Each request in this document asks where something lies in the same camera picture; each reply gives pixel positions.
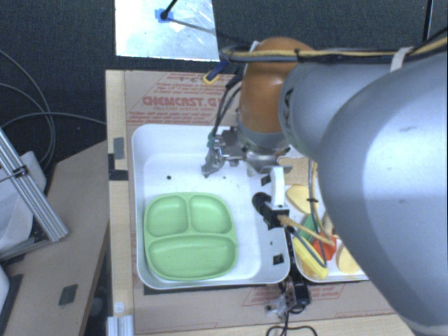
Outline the orange carrot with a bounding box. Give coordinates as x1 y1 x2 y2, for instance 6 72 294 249
311 234 339 263

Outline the green toy vegetable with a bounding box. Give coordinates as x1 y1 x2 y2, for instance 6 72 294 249
296 214 317 242

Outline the yellow round biscuit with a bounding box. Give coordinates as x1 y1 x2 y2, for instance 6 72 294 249
286 184 316 216

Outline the white plastic tray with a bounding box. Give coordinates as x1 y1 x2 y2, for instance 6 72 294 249
278 155 370 283
131 123 292 291

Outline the black block with thin wires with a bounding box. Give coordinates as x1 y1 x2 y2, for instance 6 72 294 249
291 281 312 307

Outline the brown cardboard board red print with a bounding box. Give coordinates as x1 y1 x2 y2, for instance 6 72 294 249
106 69 407 336

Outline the yellow corn cob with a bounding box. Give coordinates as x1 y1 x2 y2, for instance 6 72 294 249
292 235 329 280

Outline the tan bread slice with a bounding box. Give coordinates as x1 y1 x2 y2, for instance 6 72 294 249
277 156 312 188

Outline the pale yellow toy food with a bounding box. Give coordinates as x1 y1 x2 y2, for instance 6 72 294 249
335 245 362 274

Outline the green divided plate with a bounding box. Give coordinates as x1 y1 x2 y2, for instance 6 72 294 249
142 191 240 282

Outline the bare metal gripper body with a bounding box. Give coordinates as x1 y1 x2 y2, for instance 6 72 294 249
211 126 293 178

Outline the brown and white toy food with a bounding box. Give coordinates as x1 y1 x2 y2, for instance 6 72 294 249
321 211 337 238

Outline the black cylinder on white bracket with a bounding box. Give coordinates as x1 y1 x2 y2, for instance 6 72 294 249
251 166 291 231

